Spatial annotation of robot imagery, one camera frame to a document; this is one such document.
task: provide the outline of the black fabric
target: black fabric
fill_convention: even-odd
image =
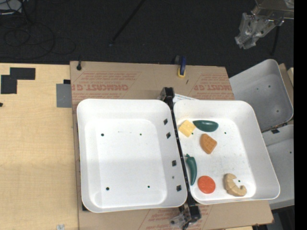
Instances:
[[[236,44],[242,13],[254,0],[146,0],[110,47],[140,1],[29,0],[21,19],[0,15],[0,61],[171,64],[180,55],[187,65],[225,66],[229,77],[269,58],[294,66],[294,20],[280,27],[273,56],[276,28],[255,47]],[[10,31],[12,24],[23,25]]]

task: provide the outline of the white object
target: white object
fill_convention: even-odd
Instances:
[[[189,138],[179,132],[183,154],[189,154],[196,160],[197,179],[190,189],[197,202],[218,204],[273,199],[279,195],[280,187],[274,168],[254,110],[248,103],[182,100],[175,104],[174,114],[178,127],[185,120],[210,120],[219,124],[216,131],[207,133],[217,141],[211,154],[207,154],[200,146],[203,131],[196,128]],[[237,177],[235,183],[239,187],[246,187],[245,196],[236,197],[227,193],[223,183],[227,173]],[[211,194],[204,194],[198,188],[197,180],[203,175],[215,181],[216,189]]]
[[[235,99],[253,107],[262,132],[292,118],[293,106],[275,60],[265,60],[229,81]]]
[[[88,210],[185,203],[187,190],[167,104],[86,99],[79,103],[77,117],[82,201]]]
[[[286,125],[276,131],[262,134],[281,188],[278,198],[269,200],[271,209],[295,204],[294,125]]]

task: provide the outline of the green toy vegetable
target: green toy vegetable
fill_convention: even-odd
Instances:
[[[216,131],[218,128],[218,123],[214,121],[208,121],[208,120],[195,120],[193,121],[193,124],[200,129],[201,131],[204,132],[213,132]]]
[[[188,164],[190,169],[190,178],[191,178],[190,184],[192,186],[195,183],[197,176],[196,161],[194,157],[190,157],[188,154],[186,155],[186,157],[187,157],[186,163]]]

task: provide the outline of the black bracket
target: black bracket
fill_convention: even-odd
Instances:
[[[187,192],[188,192],[187,204],[188,204],[188,207],[189,207],[190,220],[187,221],[187,223],[182,227],[182,229],[185,230],[189,226],[190,222],[196,222],[201,218],[201,211],[200,211],[199,207],[196,205],[194,198],[192,197],[190,186],[189,186],[187,168],[186,168],[184,156],[183,156],[182,149],[181,149],[181,144],[180,144],[180,141],[179,141],[178,129],[177,129],[177,124],[176,124],[176,119],[175,119],[175,114],[174,114],[174,102],[173,102],[174,97],[175,97],[174,88],[164,87],[162,89],[161,93],[160,93],[160,100],[165,102],[169,106],[169,108],[171,109],[178,151],[179,151],[179,154],[180,154],[180,160],[181,160],[181,164],[182,164],[183,175],[184,175],[184,178],[185,178],[186,188],[187,188]],[[180,210],[180,212],[183,212],[184,206],[179,207],[179,210]]]

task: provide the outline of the light wood surface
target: light wood surface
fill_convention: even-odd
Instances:
[[[68,65],[0,63],[36,68],[18,80],[17,94],[0,94],[0,229],[78,229],[71,108],[57,108],[56,84]]]

